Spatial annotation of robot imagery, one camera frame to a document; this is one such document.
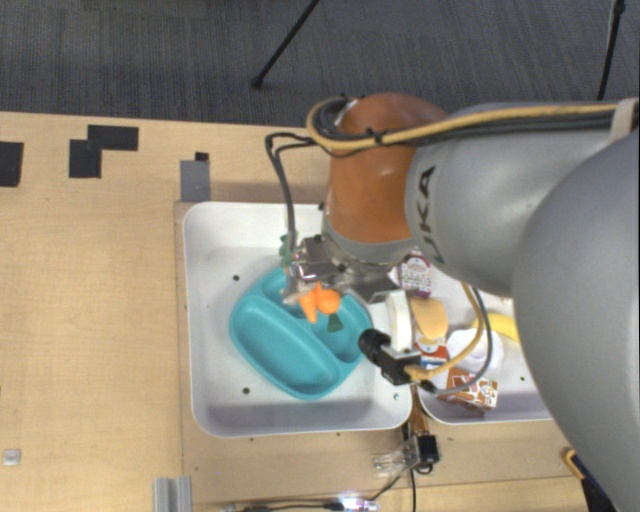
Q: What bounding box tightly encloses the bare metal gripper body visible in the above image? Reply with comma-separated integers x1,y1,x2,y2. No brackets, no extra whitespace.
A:
291,233,402,305

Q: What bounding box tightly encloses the orange toy carrot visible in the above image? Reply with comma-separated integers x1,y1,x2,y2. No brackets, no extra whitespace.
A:
298,281,347,334

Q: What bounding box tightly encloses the blue divided plate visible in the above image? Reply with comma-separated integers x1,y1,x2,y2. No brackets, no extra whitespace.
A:
228,266,374,402

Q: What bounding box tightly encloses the white plastic tray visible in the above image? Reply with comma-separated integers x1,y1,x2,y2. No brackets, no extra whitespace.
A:
181,200,415,440
397,248,557,426

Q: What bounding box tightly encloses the pink and white carton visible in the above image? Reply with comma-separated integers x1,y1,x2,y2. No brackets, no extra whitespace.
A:
397,249,434,301

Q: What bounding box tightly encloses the tan toy bread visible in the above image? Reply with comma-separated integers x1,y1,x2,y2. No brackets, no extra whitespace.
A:
409,297,450,339

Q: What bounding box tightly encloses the red and white carton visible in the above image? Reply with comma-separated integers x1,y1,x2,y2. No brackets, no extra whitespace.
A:
414,333,452,372

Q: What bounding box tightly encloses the white plastic bottle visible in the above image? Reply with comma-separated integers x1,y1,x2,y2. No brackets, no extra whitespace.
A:
446,319,504,372

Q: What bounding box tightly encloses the yellow banana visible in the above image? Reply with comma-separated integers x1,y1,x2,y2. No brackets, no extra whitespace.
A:
471,310,522,347

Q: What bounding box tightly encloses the brown and white carton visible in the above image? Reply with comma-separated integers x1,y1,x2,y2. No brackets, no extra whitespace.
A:
436,366,500,414

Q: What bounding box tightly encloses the black tripod leg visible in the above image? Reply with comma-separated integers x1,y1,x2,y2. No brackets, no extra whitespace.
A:
250,0,322,91
596,0,627,102

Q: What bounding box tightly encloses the black cylinder on white bracket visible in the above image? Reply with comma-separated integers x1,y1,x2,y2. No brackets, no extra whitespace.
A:
357,289,424,387

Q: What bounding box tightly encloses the black block with thin wires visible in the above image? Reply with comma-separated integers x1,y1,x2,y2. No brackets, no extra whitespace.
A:
417,434,443,475

